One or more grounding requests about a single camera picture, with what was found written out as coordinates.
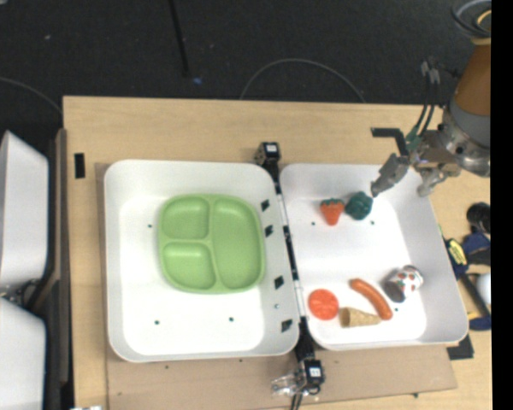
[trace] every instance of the cone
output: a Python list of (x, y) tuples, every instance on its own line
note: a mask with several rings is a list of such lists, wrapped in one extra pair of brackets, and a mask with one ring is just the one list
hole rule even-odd
[(376, 325), (381, 319), (376, 314), (366, 313), (352, 307), (344, 307), (339, 311), (340, 325), (343, 328), (351, 326)]

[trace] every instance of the toy tomato slice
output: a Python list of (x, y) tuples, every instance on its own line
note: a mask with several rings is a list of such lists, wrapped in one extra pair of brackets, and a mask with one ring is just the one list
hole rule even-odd
[(318, 289), (308, 298), (311, 313), (321, 320), (334, 319), (339, 313), (339, 300), (332, 291)]

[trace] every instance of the table top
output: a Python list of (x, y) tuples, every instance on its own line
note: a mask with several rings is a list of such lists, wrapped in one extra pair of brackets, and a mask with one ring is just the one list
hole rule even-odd
[[(127, 383), (136, 381), (130, 380), (125, 362), (114, 357), (107, 343), (95, 164), (110, 164), (121, 159), (253, 162), (259, 144), (274, 141), (280, 145), (281, 167), (295, 162), (381, 165), (397, 148), (390, 138), (372, 138), (370, 128), (397, 127), (406, 133), (416, 122), (421, 106), (64, 97), (63, 110), (74, 399), (79, 407), (102, 405), (116, 410), (130, 408), (129, 405), (135, 402), (144, 403), (144, 396), (152, 396), (159, 386), (153, 384), (149, 389), (149, 385), (134, 385), (130, 389)], [(434, 120), (440, 120), (438, 116), (436, 114)], [(77, 178), (76, 163), (80, 162), (81, 155), (85, 171), (82, 177), (78, 175)], [(459, 177), (439, 184), (431, 195), (431, 201), (444, 235), (461, 241), (469, 233), (468, 207), (475, 202), (490, 201), (490, 179), (462, 172)], [(468, 311), (475, 311), (476, 306), (461, 284), (460, 291)], [(373, 388), (369, 386), (373, 382), (371, 377), (377, 375), (380, 379), (380, 374), (369, 371), (367, 377), (363, 375), (366, 379), (360, 380), (359, 391), (354, 390), (348, 395), (349, 401), (319, 403), (319, 400), (334, 401), (336, 395), (331, 391), (329, 399), (323, 393), (315, 398), (308, 397), (303, 404), (317, 402), (315, 408), (323, 410), (355, 409), (360, 405), (357, 403), (359, 399), (372, 397), (365, 401), (365, 407), (370, 410), (401, 407), (442, 409), (452, 407), (454, 402), (457, 407), (467, 410), (492, 408), (492, 333), (471, 331), (470, 337), (475, 348), (472, 359), (450, 363), (443, 348), (418, 349), (425, 351), (421, 357), (424, 367), (425, 363), (438, 367), (438, 375), (445, 379), (443, 383), (439, 381), (439, 385), (429, 380), (426, 384), (416, 382), (404, 388), (389, 381)], [(375, 354), (354, 354), (349, 361), (350, 372), (366, 372), (365, 361), (377, 362)], [(396, 355), (390, 351), (387, 356)], [(291, 358), (287, 357), (272, 364), (289, 366), (289, 362)], [(190, 368), (189, 364), (175, 363), (180, 364), (166, 365), (165, 369), (178, 368), (180, 375)], [(222, 363), (221, 367), (228, 372), (239, 369), (224, 360), (214, 365), (210, 363), (200, 364), (198, 368), (203, 372), (207, 367), (212, 370)], [(244, 366), (251, 363), (254, 365), (252, 372), (264, 370), (270, 374), (271, 365), (266, 365), (266, 360), (248, 360)], [(134, 369), (142, 372), (141, 366)], [(346, 381), (354, 382), (355, 378)], [(411, 387), (422, 387), (412, 390), (414, 392), (430, 393), (415, 399), (413, 395), (407, 395)], [(250, 392), (242, 395), (243, 403), (255, 400)], [(260, 408), (288, 407), (287, 401), (268, 398), (262, 399), (259, 405)]]

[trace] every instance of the black floor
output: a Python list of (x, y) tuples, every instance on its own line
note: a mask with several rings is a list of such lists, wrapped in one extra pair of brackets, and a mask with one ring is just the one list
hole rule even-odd
[[(59, 105), (64, 95), (238, 99), (259, 68), (298, 58), (340, 73), (369, 103), (421, 103), (422, 60), (461, 70), (471, 53), (451, 18), (457, 1), (173, 0), (179, 47), (171, 0), (9, 0), (0, 77)], [(454, 86), (444, 77), (441, 96)], [(244, 98), (361, 101), (301, 62), (270, 67)], [(0, 138), (10, 129), (45, 152), (60, 125), (44, 99), (0, 81)]]

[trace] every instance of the orange sausage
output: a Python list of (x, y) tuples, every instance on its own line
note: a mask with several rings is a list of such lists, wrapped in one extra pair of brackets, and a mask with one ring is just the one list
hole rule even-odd
[(393, 311), (387, 303), (386, 298), (372, 285), (360, 278), (355, 278), (350, 280), (350, 287), (369, 299), (382, 320), (389, 320), (393, 317)]

